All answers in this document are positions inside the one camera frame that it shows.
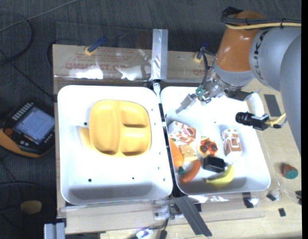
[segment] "black object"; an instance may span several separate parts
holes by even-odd
[[[296,196],[298,198],[298,204],[302,205],[302,191],[301,190],[297,190],[295,191]]]
[[[33,102],[0,119],[0,145],[17,154],[39,157],[55,145],[54,137],[54,117]],[[10,149],[15,144],[18,149]]]
[[[265,114],[262,117],[257,117],[249,112],[239,112],[236,114],[235,120],[237,123],[243,125],[251,125],[254,129],[265,130],[269,127],[265,121],[269,120],[269,115]]]
[[[252,203],[252,195],[250,192],[244,192],[243,195],[243,201],[246,208],[253,208],[254,204]]]
[[[279,208],[278,211],[279,211],[280,217],[286,216],[286,212],[284,208]]]
[[[232,18],[229,17],[230,15],[238,14],[240,13],[241,9],[237,9],[234,7],[227,7],[225,10],[222,11],[222,15],[220,20],[225,24],[230,25],[238,25],[238,24],[267,24],[267,23],[283,23],[283,22],[292,22],[292,23],[301,23],[302,21],[299,19],[279,19],[279,18]]]
[[[273,116],[273,117],[281,116],[282,113],[279,109],[276,96],[264,94],[264,98],[266,100],[270,116]]]
[[[222,158],[214,157],[211,155],[208,155],[203,159],[203,168],[205,170],[209,170],[216,173],[224,172],[225,170],[225,161]]]
[[[159,234],[159,239],[165,239],[167,237],[167,232],[162,230]]]
[[[268,197],[271,201],[275,201],[275,200],[277,200],[277,198],[276,197],[274,197],[272,194],[268,194],[266,197]]]
[[[173,201],[184,214],[184,217],[194,231],[195,235],[204,235],[206,237],[212,236],[211,231],[199,214],[197,208],[187,196],[174,198]]]

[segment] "yellow plastic tray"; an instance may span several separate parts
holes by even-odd
[[[100,100],[91,109],[89,124],[80,128],[82,143],[101,154],[141,155],[151,145],[149,115],[137,103]]]

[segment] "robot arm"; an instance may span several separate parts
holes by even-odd
[[[223,95],[238,100],[250,98],[242,91],[257,78],[266,87],[281,92],[285,113],[301,154],[301,21],[268,19],[254,11],[227,8],[221,17],[227,29],[208,77],[196,90],[203,105]],[[264,130],[273,126],[268,115],[238,113],[236,121]]]

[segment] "orange toy carrot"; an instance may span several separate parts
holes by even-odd
[[[196,176],[196,174],[198,173],[200,169],[200,165],[201,163],[198,159],[194,160],[192,169],[188,173],[181,176],[180,178],[181,183],[187,183],[191,181],[192,179],[194,179],[194,177]]]
[[[169,140],[170,151],[173,158],[173,164],[174,166],[181,167],[184,163],[184,156],[180,152],[179,148],[177,147],[173,139],[169,137],[168,140]]]

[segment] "blue clamp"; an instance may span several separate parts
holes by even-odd
[[[203,55],[203,52],[201,51],[201,49],[207,49],[208,47],[208,43],[207,42],[204,42],[203,45],[199,48],[199,50],[195,53],[195,61],[196,62],[200,62],[201,59],[202,59],[202,55]]]
[[[100,39],[98,39],[95,43],[93,43],[92,45],[88,46],[85,48],[85,53],[88,56],[91,56],[92,54],[94,54],[98,47],[102,46],[104,43],[106,43],[108,40],[105,36],[101,37]]]

